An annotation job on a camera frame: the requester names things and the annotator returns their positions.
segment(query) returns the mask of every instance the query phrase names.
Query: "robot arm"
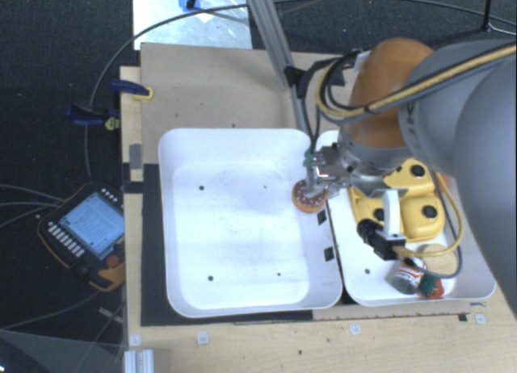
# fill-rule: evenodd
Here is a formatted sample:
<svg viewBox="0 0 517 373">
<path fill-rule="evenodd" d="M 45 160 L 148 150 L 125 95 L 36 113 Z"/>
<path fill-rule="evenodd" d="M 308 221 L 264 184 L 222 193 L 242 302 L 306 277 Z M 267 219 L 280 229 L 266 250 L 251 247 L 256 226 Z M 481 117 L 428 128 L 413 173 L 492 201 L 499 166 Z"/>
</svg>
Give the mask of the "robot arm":
<svg viewBox="0 0 517 373">
<path fill-rule="evenodd" d="M 453 75 L 451 82 L 418 90 L 422 80 L 501 48 L 508 49 L 507 42 L 483 40 L 432 52 L 405 39 L 374 48 L 350 104 L 365 107 L 405 85 L 417 86 L 418 99 L 342 122 L 338 141 L 313 152 L 305 195 L 333 196 L 343 187 L 379 195 L 388 189 L 384 176 L 408 157 L 455 177 L 477 243 L 517 314 L 515 46 L 504 57 Z"/>
</svg>

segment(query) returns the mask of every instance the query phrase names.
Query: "black floor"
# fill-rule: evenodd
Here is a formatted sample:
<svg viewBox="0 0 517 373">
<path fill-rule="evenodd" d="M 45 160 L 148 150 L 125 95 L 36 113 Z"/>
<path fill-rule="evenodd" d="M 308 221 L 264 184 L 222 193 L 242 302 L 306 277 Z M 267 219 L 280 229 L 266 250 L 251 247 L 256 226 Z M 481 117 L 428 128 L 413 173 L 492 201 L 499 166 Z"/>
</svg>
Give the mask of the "black floor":
<svg viewBox="0 0 517 373">
<path fill-rule="evenodd" d="M 485 0 L 430 0 L 483 11 Z M 516 0 L 493 0 L 492 14 L 515 21 Z M 401 0 L 327 0 L 293 10 L 279 5 L 292 50 L 345 52 L 370 48 L 394 36 L 432 47 L 464 40 L 511 36 L 481 32 L 482 17 Z M 88 181 L 83 129 L 66 117 L 72 101 L 85 103 L 102 67 L 132 35 L 132 0 L 2 0 L 0 21 L 0 183 L 68 197 Z M 515 30 L 493 20 L 494 26 Z M 252 30 L 254 47 L 261 41 Z M 127 51 L 119 65 L 135 65 Z M 96 103 L 116 107 L 116 97 L 101 85 Z M 90 134 L 92 173 L 114 186 L 121 182 L 120 138 L 101 127 Z M 35 201 L 23 192 L 0 190 L 0 203 Z M 0 225 L 31 207 L 0 207 Z M 38 216 L 0 228 L 0 327 L 66 308 L 95 290 L 62 267 L 36 237 Z M 17 331 L 93 340 L 107 318 L 99 307 L 119 307 L 121 290 L 96 296 L 72 312 L 27 324 Z M 122 330 L 111 324 L 101 342 L 117 343 Z"/>
</svg>

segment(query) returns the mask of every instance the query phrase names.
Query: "wooden table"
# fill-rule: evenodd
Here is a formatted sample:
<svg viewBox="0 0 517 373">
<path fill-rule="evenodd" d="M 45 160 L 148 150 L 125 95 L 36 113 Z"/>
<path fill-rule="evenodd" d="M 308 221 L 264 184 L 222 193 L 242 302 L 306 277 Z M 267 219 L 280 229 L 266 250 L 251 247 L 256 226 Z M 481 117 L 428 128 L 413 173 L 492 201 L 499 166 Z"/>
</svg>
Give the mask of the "wooden table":
<svg viewBox="0 0 517 373">
<path fill-rule="evenodd" d="M 294 58 L 306 69 L 322 56 Z M 121 68 L 122 78 L 144 78 L 155 91 L 144 103 L 121 96 L 123 162 L 132 182 L 143 180 L 142 164 L 158 163 L 158 139 L 171 128 L 294 127 L 265 52 L 148 44 L 141 67 Z M 498 289 L 475 305 L 338 306 L 306 322 L 142 327 L 142 194 L 125 194 L 124 210 L 129 345 L 154 349 L 156 372 L 517 371 L 517 321 Z M 208 334 L 208 344 L 198 344 L 198 333 Z"/>
</svg>

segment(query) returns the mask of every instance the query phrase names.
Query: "yellow cable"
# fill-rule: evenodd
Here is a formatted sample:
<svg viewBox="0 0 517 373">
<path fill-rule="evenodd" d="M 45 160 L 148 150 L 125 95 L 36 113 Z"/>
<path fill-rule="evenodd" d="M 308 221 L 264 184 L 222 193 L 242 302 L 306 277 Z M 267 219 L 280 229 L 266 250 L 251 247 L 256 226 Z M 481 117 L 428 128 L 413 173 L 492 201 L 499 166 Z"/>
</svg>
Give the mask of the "yellow cable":
<svg viewBox="0 0 517 373">
<path fill-rule="evenodd" d="M 463 240 L 463 219 L 461 218 L 460 209 L 458 208 L 458 205 L 454 198 L 452 197 L 452 194 L 450 190 L 448 189 L 447 185 L 443 181 L 442 175 L 435 174 L 436 179 L 438 180 L 440 186 L 443 188 L 443 192 L 445 192 L 445 195 L 447 196 L 449 202 L 452 205 L 452 208 L 454 209 L 454 212 L 456 213 L 456 217 L 458 219 L 458 229 L 457 229 L 457 237 L 454 240 L 452 244 L 450 244 L 447 248 L 441 249 L 440 251 L 430 251 L 430 252 L 422 252 L 418 253 L 416 251 L 412 251 L 411 249 L 407 249 L 406 247 L 393 247 L 393 251 L 397 253 L 399 258 L 425 258 L 425 257 L 439 257 L 440 255 L 448 254 L 454 251 L 456 248 L 458 248 L 458 245 L 461 243 L 461 240 Z"/>
<path fill-rule="evenodd" d="M 413 85 L 411 87 L 408 87 L 407 89 L 401 90 L 400 92 L 395 92 L 393 94 L 390 94 L 374 103 L 370 103 L 368 105 L 368 110 L 370 111 L 376 111 L 381 109 L 382 107 L 385 107 L 389 105 L 390 103 L 395 103 L 399 100 L 402 100 L 404 98 L 407 98 L 411 96 L 412 94 L 417 94 L 419 92 L 422 92 L 426 89 L 431 88 L 432 86 L 436 86 L 440 83 L 443 83 L 451 78 L 454 78 L 455 76 L 458 76 L 460 74 L 463 74 L 471 69 L 475 69 L 481 65 L 488 64 L 492 61 L 496 61 L 497 59 L 502 59 L 504 57 L 508 57 L 511 54 L 515 54 L 517 50 L 517 46 L 515 44 L 512 44 L 511 46 L 507 46 L 505 48 L 500 48 L 499 50 L 495 50 L 493 52 L 489 52 L 487 54 L 484 54 L 479 57 L 474 57 L 473 59 L 464 61 L 458 65 L 455 65 L 451 67 L 450 69 L 447 69 L 443 71 L 442 73 L 436 74 L 432 78 L 428 78 L 425 81 L 419 82 L 416 85 Z M 325 70 L 323 75 L 320 77 L 320 80 L 318 82 L 317 88 L 316 88 L 316 104 L 320 108 L 321 111 L 326 113 L 329 116 L 333 117 L 339 117 L 340 119 L 348 119 L 353 116 L 362 115 L 365 111 L 365 107 L 349 110 L 349 111 L 336 111 L 334 109 L 331 109 L 327 105 L 324 104 L 324 102 L 321 100 L 320 97 L 320 90 L 322 89 L 322 83 L 323 78 L 330 70 L 330 67 Z"/>
</svg>

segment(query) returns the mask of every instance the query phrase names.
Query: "white tray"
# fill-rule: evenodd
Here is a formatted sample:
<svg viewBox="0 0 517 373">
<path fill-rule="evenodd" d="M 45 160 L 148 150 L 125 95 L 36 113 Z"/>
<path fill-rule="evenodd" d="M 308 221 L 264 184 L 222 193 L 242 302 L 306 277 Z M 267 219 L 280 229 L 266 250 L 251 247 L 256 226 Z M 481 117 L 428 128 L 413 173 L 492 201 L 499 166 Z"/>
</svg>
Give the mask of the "white tray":
<svg viewBox="0 0 517 373">
<path fill-rule="evenodd" d="M 308 147 L 292 129 L 175 129 L 162 137 L 166 289 L 176 312 L 197 318 L 337 302 L 343 281 L 328 255 L 329 222 L 291 201 Z"/>
<path fill-rule="evenodd" d="M 331 145 L 337 138 L 337 132 L 326 132 L 318 139 L 317 146 L 319 148 Z M 460 206 L 456 181 L 449 178 L 448 182 L 451 193 Z M 354 301 L 371 307 L 429 301 L 418 294 L 402 294 L 391 285 L 391 279 L 397 272 L 400 262 L 383 261 L 373 253 L 370 245 L 363 243 L 356 232 L 357 224 L 347 191 L 341 191 L 337 197 L 330 199 L 329 206 L 341 258 L 345 288 Z M 449 209 L 453 218 L 454 211 Z M 464 239 L 461 242 L 463 270 L 455 279 L 442 280 L 445 290 L 442 300 L 482 299 L 491 295 L 495 290 L 494 277 L 477 247 L 465 218 L 463 222 Z M 432 242 L 450 245 L 452 241 L 452 234 L 446 225 L 445 230 Z M 419 245 L 421 244 L 408 244 L 411 249 L 417 249 Z"/>
</svg>

